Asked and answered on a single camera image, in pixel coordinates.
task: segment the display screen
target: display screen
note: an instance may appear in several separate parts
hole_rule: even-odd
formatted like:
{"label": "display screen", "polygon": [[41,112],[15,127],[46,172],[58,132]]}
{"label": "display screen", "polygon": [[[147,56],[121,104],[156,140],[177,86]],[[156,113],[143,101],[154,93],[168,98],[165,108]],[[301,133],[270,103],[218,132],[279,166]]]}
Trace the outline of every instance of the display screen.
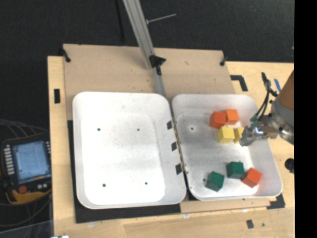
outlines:
{"label": "display screen", "polygon": [[34,180],[37,177],[50,177],[51,169],[44,141],[14,145],[16,170],[19,183]]}

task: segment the orange block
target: orange block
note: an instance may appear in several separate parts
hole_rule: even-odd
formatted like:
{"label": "orange block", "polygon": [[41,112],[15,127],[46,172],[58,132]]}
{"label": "orange block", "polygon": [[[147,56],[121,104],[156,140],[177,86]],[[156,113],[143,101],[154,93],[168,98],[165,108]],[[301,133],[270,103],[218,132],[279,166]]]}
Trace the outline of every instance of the orange block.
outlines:
{"label": "orange block", "polygon": [[239,115],[236,109],[226,109],[226,124],[235,125],[239,121]]}
{"label": "orange block", "polygon": [[254,168],[250,168],[248,174],[242,179],[242,182],[245,183],[247,186],[253,188],[261,179],[262,173]]}
{"label": "orange block", "polygon": [[226,124],[226,114],[218,111],[214,111],[210,116],[210,127],[221,128]]}

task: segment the black mat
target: black mat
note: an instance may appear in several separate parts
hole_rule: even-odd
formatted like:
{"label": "black mat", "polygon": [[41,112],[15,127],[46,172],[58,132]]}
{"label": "black mat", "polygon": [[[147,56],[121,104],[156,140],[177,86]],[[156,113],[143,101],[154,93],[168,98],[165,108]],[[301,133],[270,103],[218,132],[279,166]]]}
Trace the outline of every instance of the black mat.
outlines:
{"label": "black mat", "polygon": [[122,209],[102,209],[92,210],[84,207],[78,200],[76,195],[76,179],[75,179],[75,164],[74,164],[74,141],[73,141],[73,121],[68,121],[68,136],[69,136],[69,150],[71,160],[71,172],[73,178],[73,191],[75,202],[76,223],[149,217],[166,214],[180,213],[180,205],[164,205],[164,206],[148,206],[148,207],[131,207]]}

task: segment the white tray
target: white tray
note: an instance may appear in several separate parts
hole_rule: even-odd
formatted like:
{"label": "white tray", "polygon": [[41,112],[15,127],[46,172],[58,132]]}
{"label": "white tray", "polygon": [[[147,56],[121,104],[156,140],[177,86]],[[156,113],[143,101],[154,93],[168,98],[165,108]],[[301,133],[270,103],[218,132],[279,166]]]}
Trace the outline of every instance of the white tray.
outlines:
{"label": "white tray", "polygon": [[[250,118],[258,111],[256,103],[245,95],[176,96],[172,101],[176,129],[191,193],[199,200],[230,198],[274,197],[282,191],[282,181],[268,140],[258,140],[251,146],[218,143],[217,129],[209,126],[214,111],[236,109],[240,121],[234,127],[250,125]],[[247,171],[253,167],[262,173],[260,183],[250,188],[239,179],[227,178],[226,165],[243,162]],[[212,171],[225,176],[218,192],[205,187]]]}
{"label": "white tray", "polygon": [[186,195],[170,105],[158,94],[73,100],[77,196],[87,208],[177,204]]}

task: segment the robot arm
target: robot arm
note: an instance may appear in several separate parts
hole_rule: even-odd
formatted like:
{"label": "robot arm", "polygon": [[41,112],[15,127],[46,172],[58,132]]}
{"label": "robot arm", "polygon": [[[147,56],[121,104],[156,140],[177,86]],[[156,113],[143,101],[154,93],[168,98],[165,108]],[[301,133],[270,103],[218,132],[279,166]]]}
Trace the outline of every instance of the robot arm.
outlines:
{"label": "robot arm", "polygon": [[[264,73],[262,73],[262,79],[267,95],[259,111],[251,118],[251,126],[245,127],[240,144],[248,146],[256,140],[276,138],[280,135],[281,138],[294,145],[294,71],[279,95],[271,90],[270,81]],[[266,116],[264,113],[270,93],[276,98],[272,103],[270,113]]]}

